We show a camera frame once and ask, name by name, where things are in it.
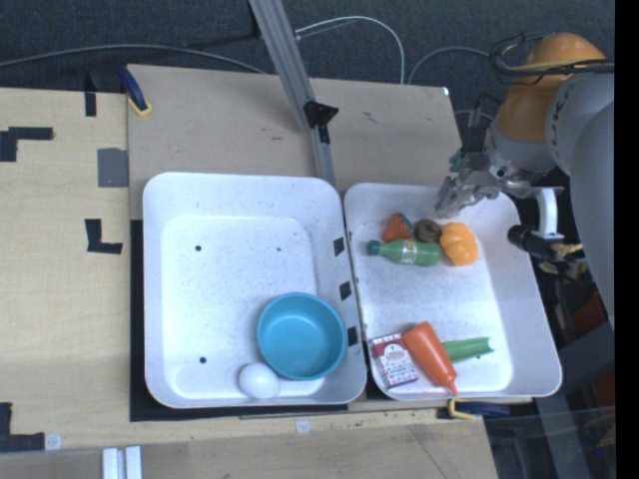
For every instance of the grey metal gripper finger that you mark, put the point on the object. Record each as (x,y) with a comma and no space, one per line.
(464,202)
(444,200)

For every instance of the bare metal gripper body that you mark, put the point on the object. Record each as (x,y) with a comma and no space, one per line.
(486,175)

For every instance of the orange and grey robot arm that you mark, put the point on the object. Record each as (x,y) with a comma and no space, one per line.
(581,118)

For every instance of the brown doughnut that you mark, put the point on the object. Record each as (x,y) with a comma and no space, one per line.
(427,230)

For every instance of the orange pumpkin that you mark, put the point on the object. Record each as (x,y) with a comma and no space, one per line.
(459,244)

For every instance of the orange strawberry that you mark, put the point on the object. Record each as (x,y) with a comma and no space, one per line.
(396,227)

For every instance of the green bottle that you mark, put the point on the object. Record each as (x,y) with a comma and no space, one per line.
(414,253)

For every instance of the white plastic tray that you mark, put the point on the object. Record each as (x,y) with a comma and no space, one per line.
(424,297)
(224,292)

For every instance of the green pea pod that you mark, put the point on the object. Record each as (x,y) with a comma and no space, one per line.
(466,348)

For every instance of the orange bottle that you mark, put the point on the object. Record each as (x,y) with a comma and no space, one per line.
(428,354)

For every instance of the red and white carton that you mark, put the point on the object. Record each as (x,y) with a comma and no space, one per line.
(394,362)

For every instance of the blue bowl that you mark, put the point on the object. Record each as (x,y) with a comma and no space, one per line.
(301,336)

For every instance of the pale wood board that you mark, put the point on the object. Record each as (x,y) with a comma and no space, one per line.
(224,128)

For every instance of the white egg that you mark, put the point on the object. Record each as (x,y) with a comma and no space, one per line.
(258,380)

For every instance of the black cylinder on white bracket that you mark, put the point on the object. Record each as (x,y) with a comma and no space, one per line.
(536,240)

